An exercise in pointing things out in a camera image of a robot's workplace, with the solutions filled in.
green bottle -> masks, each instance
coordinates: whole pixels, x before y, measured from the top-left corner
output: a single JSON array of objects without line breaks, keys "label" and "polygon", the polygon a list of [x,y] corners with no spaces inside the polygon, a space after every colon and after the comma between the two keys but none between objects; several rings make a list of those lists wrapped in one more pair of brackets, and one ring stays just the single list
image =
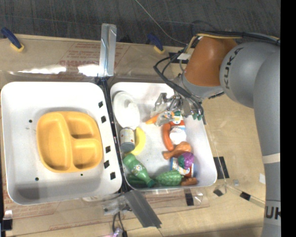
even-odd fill
[{"label": "green bottle", "polygon": [[123,159],[123,163],[128,167],[134,176],[144,180],[149,188],[155,185],[155,181],[149,177],[146,167],[138,161],[133,154],[128,154]]}]

green vegetable toy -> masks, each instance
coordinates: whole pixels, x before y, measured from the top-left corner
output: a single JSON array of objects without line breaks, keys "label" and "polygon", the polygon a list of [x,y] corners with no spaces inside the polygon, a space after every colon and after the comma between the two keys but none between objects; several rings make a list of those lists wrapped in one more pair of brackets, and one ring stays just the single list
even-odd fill
[{"label": "green vegetable toy", "polygon": [[177,186],[180,184],[183,176],[177,170],[164,172],[156,177],[159,184],[164,186]]}]

white cable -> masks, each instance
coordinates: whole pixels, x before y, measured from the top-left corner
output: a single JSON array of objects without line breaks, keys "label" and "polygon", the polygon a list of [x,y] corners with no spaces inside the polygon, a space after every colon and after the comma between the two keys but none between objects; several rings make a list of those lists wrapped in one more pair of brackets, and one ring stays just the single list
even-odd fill
[{"label": "white cable", "polygon": [[172,40],[174,40],[174,41],[176,41],[176,42],[179,42],[179,43],[181,43],[181,44],[184,44],[184,45],[187,45],[186,43],[184,43],[184,42],[182,42],[182,41],[179,41],[179,40],[177,40],[177,39],[175,39],[175,38],[173,38],[173,37],[171,37],[170,35],[168,35],[167,33],[166,33],[166,31],[158,24],[158,22],[150,15],[150,13],[141,5],[141,3],[140,2],[138,2],[138,0],[134,0],[143,10],[144,10],[144,12],[153,20],[153,22],[163,31],[163,33],[166,35],[166,36],[168,36],[170,39],[172,39]]}]

toy banana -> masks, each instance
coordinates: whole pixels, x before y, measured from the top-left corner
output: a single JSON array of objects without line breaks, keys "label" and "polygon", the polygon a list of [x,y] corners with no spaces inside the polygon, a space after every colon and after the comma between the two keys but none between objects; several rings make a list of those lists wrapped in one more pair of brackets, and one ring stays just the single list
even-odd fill
[{"label": "toy banana", "polygon": [[138,155],[146,144],[146,135],[145,132],[140,128],[136,128],[136,141],[135,141],[135,149],[130,151],[129,154]]}]

yellow plate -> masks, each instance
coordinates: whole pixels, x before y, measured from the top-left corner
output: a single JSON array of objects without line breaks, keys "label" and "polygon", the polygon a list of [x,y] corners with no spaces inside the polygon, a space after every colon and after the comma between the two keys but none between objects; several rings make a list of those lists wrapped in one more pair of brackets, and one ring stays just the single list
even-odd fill
[{"label": "yellow plate", "polygon": [[81,112],[51,112],[37,123],[37,146],[44,166],[54,172],[77,172],[97,166],[103,157],[96,121]]}]

